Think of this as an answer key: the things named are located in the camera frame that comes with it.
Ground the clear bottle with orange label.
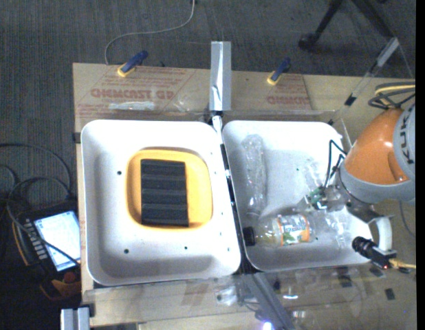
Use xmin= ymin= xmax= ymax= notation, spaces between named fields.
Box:
xmin=242 ymin=212 xmax=316 ymax=248

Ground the white plastic tray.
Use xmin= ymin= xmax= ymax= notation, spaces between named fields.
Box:
xmin=221 ymin=120 xmax=375 ymax=273
xmin=80 ymin=119 xmax=242 ymax=287

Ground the black ribbed foam block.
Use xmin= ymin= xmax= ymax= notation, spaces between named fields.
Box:
xmin=140 ymin=158 xmax=190 ymax=228

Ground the black cylinder on white bracket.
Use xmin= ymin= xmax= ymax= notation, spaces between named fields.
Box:
xmin=351 ymin=216 xmax=398 ymax=270

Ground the clear plastic bottle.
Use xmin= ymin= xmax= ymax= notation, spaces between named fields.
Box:
xmin=296 ymin=157 xmax=325 ymax=199
xmin=241 ymin=133 xmax=269 ymax=219
xmin=321 ymin=210 xmax=351 ymax=251

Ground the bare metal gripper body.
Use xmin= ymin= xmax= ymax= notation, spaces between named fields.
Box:
xmin=315 ymin=184 xmax=353 ymax=214

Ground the brown cardboard board red print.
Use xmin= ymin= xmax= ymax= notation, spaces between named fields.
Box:
xmin=72 ymin=62 xmax=416 ymax=327

